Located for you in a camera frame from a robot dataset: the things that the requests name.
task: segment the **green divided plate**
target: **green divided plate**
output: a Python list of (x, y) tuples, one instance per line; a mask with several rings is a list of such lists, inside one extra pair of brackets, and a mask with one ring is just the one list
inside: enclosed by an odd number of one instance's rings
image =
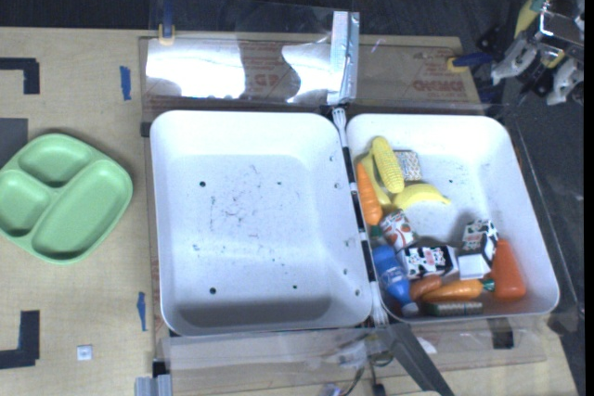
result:
[(45, 261), (88, 256), (132, 198), (130, 175), (74, 137), (33, 139), (0, 169), (0, 234)]

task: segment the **small box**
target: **small box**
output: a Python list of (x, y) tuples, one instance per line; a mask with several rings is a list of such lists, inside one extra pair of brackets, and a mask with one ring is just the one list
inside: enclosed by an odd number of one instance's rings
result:
[(423, 179), (417, 152), (414, 150), (395, 150), (394, 154), (405, 177), (405, 181), (416, 182)]
[(396, 252), (419, 240), (419, 235), (412, 229), (402, 210), (392, 211), (380, 221), (383, 237)]
[(491, 271), (498, 238), (491, 220), (475, 220), (466, 225), (458, 257), (460, 279), (482, 279)]
[(400, 250), (396, 258), (407, 272), (409, 279), (424, 275), (445, 275), (457, 271), (456, 250), (451, 246), (410, 246)]

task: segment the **orange toy carrot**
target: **orange toy carrot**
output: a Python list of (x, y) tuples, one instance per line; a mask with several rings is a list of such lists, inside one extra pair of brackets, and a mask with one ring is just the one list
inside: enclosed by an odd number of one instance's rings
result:
[(491, 278), (495, 281), (493, 297), (498, 300), (517, 300), (526, 295), (520, 268), (513, 255), (510, 242), (502, 237), (497, 241)]
[(373, 184), (361, 162), (356, 164), (356, 185), (359, 190), (359, 202), (365, 223), (374, 226), (383, 216), (380, 201), (373, 190)]
[(479, 279), (465, 279), (450, 282), (436, 290), (427, 292), (421, 296), (424, 302), (446, 302), (449, 300), (471, 300), (476, 299), (481, 295), (483, 289), (491, 290), (493, 281), (487, 279), (480, 281)]
[(421, 279), (410, 283), (410, 299), (418, 300), (423, 294), (436, 290), (442, 286), (442, 278), (437, 274), (425, 275)]

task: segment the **white tray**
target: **white tray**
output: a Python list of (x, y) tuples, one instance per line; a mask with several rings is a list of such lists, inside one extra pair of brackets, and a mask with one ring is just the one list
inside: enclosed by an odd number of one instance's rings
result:
[(414, 150), (423, 181), (451, 199), (449, 205), (427, 201), (407, 208), (410, 225), (420, 236), (456, 246), (465, 223), (491, 219), (508, 239), (523, 272), (526, 296), (501, 302), (484, 292), (479, 299), (484, 313), (474, 318), (549, 313), (557, 306), (559, 285), (510, 136), (499, 122), (485, 116), (361, 114), (349, 121), (346, 132), (353, 160), (376, 135), (388, 139), (394, 150)]
[[(406, 211), (421, 236), (456, 246), (489, 218), (515, 251), (527, 295), (483, 295), (484, 314), (548, 313), (559, 287), (510, 137), (481, 116), (362, 114), (351, 156), (376, 135), (414, 150), (452, 200)], [(150, 130), (161, 311), (186, 336), (356, 326), (371, 295), (338, 132), (308, 113), (170, 111)]]
[(355, 326), (368, 275), (339, 136), (315, 114), (171, 111), (150, 130), (161, 311), (186, 336)]

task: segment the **blue toy bottle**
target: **blue toy bottle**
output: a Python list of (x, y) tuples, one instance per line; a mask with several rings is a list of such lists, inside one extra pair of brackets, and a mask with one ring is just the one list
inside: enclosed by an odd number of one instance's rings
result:
[(402, 315), (412, 317), (419, 313), (419, 306), (410, 299), (410, 283), (404, 269), (396, 260), (394, 248), (388, 245), (373, 250), (373, 263), (378, 272), (381, 288), (398, 300)]

